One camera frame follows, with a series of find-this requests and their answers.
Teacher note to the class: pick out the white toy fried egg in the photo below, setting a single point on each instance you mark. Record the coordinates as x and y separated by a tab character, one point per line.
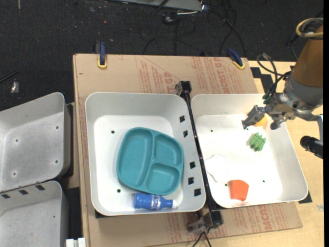
216	167

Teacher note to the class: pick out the brown cardboard board red print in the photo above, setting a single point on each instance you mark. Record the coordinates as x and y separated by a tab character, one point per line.
144	73

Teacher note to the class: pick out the black cylinder on white bracket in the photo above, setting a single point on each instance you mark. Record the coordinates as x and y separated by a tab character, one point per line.
311	144

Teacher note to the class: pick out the orange toy cup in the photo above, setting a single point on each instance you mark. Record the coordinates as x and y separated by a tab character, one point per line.
239	189

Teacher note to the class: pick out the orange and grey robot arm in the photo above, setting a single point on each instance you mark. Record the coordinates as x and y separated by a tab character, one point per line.
307	60

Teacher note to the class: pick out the blue plastic bottle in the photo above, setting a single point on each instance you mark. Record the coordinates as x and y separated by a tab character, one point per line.
146	201

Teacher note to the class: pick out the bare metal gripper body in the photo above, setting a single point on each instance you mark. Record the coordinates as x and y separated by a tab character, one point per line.
279	107

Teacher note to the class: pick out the green toy broccoli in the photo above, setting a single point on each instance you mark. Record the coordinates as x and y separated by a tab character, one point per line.
257	142

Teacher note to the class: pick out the teal divided plate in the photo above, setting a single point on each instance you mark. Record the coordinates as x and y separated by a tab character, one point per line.
144	161

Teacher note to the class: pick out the yellow orange toy fruit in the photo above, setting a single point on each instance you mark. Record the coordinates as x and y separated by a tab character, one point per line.
262	122

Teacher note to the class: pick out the white plastic tray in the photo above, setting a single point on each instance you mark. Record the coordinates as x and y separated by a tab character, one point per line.
30	220
30	143
133	109
277	168

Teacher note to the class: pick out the black computer mouse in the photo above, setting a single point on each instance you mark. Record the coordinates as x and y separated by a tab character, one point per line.
170	17

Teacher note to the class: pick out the thin black rod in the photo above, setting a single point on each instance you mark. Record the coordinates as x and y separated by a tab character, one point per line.
199	148

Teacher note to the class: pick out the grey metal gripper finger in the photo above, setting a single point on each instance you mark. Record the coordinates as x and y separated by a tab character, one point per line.
277	122
253	117

